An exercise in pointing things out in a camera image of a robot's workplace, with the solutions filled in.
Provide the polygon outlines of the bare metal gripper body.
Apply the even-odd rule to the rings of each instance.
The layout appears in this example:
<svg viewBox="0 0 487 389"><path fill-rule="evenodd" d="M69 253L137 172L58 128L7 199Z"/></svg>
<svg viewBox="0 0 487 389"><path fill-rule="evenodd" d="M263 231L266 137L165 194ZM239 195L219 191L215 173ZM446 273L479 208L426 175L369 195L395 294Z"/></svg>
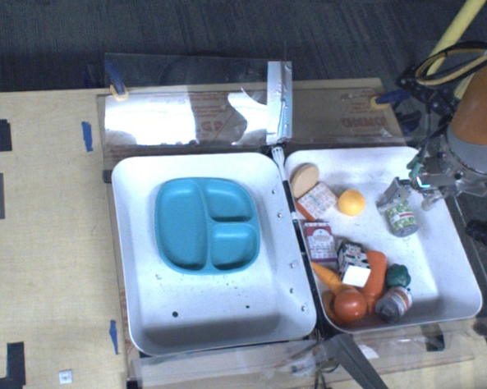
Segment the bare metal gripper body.
<svg viewBox="0 0 487 389"><path fill-rule="evenodd" d="M430 199L465 193L487 196L487 173L467 166L452 153L425 157L418 153L409 162L409 177L414 188Z"/></svg>

